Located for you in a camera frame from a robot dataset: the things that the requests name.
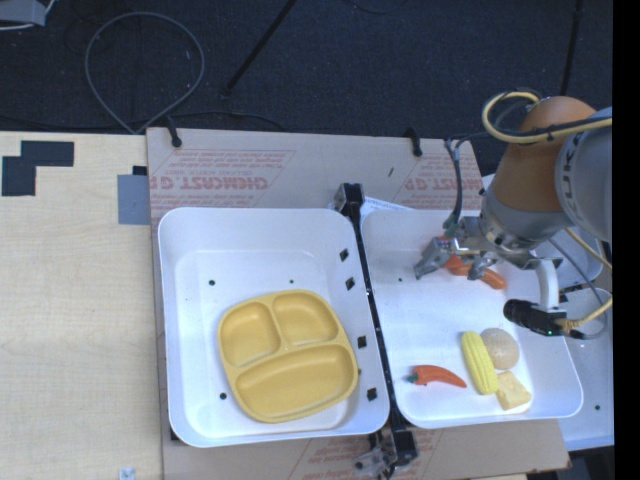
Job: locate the yellow corn cob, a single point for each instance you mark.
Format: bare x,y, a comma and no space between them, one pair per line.
479,362

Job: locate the brown cardboard board red print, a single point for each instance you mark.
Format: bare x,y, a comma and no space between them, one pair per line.
280,168

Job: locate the black cylinder on white bracket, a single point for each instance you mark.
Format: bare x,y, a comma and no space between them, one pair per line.
537,308

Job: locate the thin black rod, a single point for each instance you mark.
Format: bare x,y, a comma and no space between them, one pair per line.
372,298

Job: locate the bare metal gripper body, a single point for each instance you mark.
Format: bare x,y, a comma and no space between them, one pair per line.
487,245

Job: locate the white plastic tray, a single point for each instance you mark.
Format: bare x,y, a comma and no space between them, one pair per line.
435,318
260,248

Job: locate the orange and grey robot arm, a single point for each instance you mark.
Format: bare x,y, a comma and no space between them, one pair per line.
542,168

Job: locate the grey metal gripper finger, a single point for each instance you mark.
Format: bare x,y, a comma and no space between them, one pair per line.
429,259
478,265

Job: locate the yellow divided plate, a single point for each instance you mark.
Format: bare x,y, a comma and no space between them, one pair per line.
287,355

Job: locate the orange carrot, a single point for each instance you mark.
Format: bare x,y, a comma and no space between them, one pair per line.
440,375

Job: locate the yellow cheese wedge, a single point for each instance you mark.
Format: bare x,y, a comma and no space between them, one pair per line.
512,392

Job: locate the beige bread roll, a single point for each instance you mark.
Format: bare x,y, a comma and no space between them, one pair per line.
502,348

